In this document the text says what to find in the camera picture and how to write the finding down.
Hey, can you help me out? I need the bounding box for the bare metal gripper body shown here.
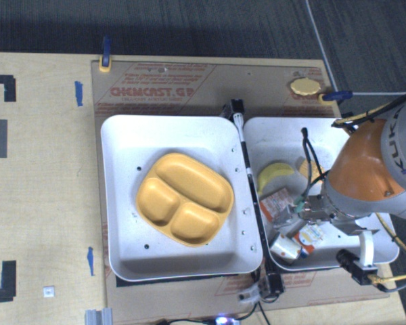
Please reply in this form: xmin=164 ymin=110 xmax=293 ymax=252
xmin=298 ymin=194 xmax=341 ymax=223

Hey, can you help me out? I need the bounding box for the white and orange packet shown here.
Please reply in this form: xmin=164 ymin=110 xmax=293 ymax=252
xmin=292 ymin=223 xmax=326 ymax=255

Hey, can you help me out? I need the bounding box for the orange and white carton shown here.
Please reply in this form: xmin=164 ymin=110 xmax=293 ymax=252
xmin=259 ymin=188 xmax=296 ymax=223

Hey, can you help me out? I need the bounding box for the orange waffle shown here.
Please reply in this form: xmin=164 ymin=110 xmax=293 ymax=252
xmin=298 ymin=159 xmax=326 ymax=183

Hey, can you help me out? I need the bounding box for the yellow banana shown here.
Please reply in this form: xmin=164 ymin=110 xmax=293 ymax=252
xmin=256 ymin=162 xmax=296 ymax=196

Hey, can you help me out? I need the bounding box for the white plastic tray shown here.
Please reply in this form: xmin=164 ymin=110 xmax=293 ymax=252
xmin=243 ymin=116 xmax=401 ymax=272
xmin=100 ymin=114 xmax=264 ymax=282

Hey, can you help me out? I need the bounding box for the yellow divided plate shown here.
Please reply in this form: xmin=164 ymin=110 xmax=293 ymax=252
xmin=135 ymin=152 xmax=235 ymax=248

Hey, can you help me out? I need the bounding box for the brown cardboard board red print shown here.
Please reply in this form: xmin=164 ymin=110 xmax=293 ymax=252
xmin=91 ymin=59 xmax=390 ymax=315

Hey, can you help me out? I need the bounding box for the black block with thin wires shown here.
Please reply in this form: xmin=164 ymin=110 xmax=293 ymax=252
xmin=256 ymin=271 xmax=286 ymax=298
xmin=219 ymin=98 xmax=246 ymax=120

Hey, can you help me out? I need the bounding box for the black cylinder on white bracket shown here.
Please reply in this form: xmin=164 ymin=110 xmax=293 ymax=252
xmin=336 ymin=230 xmax=380 ymax=286

